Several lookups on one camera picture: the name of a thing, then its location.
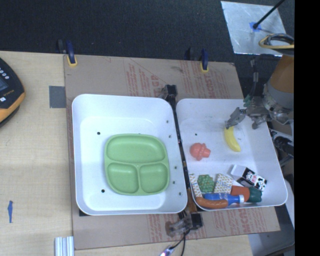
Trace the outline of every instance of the black fabric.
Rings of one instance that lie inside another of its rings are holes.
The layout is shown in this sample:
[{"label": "black fabric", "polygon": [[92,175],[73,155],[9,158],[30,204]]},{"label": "black fabric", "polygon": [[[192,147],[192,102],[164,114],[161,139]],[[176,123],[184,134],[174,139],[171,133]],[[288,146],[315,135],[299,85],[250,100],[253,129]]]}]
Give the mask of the black fabric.
[{"label": "black fabric", "polygon": [[[294,37],[295,0],[278,11]],[[1,1],[0,22],[1,51],[56,53],[61,39],[75,54],[183,60],[189,47],[198,56],[205,48],[209,61],[235,63],[244,96],[252,85],[250,56],[234,54],[220,0],[10,0]],[[261,68],[262,83],[275,64]]]}]

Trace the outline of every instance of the metal rod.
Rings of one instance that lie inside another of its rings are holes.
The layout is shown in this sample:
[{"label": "metal rod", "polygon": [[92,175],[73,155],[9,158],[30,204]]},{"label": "metal rod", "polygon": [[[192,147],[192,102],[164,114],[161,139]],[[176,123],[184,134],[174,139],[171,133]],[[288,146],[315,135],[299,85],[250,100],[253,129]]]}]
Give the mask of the metal rod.
[{"label": "metal rod", "polygon": [[267,12],[257,23],[253,24],[253,28],[256,29],[261,22],[263,22],[275,9],[277,9],[285,0],[280,0],[270,11]]}]

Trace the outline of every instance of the green plate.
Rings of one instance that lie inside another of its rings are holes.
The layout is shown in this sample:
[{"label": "green plate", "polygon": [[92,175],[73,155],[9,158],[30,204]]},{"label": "green plate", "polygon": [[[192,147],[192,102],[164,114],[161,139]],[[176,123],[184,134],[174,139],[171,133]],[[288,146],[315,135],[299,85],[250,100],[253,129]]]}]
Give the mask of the green plate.
[{"label": "green plate", "polygon": [[164,191],[170,169],[165,145],[146,134],[117,134],[104,147],[109,186],[123,195],[145,196]]}]

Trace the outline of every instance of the white tray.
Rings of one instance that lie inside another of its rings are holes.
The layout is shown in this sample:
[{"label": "white tray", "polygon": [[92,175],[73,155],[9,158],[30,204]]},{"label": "white tray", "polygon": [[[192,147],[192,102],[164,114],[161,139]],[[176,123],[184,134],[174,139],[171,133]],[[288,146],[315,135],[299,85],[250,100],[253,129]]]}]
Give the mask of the white tray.
[{"label": "white tray", "polygon": [[[188,172],[196,177],[209,174],[215,179],[217,174],[223,174],[232,178],[230,171],[234,165],[248,167],[267,180],[262,201],[233,203],[228,209],[283,205],[288,192],[267,123],[254,130],[252,120],[246,117],[234,126],[241,152],[232,151],[225,142],[225,121],[236,107],[243,109],[243,105],[242,99],[182,99],[177,103],[176,113]],[[190,147],[194,143],[205,143],[211,150],[210,156],[200,161],[192,157]]]},{"label": "white tray", "polygon": [[[187,190],[172,107],[160,98],[82,94],[72,102],[75,191],[88,215],[169,214],[187,205]],[[166,146],[170,181],[153,195],[123,195],[108,185],[104,146],[112,135],[146,134]]]}]

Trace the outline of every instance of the blue tube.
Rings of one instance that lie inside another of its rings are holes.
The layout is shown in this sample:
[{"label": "blue tube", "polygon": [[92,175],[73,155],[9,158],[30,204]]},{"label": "blue tube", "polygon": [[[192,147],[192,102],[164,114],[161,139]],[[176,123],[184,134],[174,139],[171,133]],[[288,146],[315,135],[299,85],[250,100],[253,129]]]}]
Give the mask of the blue tube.
[{"label": "blue tube", "polygon": [[240,195],[231,195],[229,193],[205,193],[203,195],[204,199],[208,200],[222,200],[225,199],[228,201],[228,206],[233,204],[233,203],[238,203],[241,204],[245,201],[245,197],[240,194]]}]

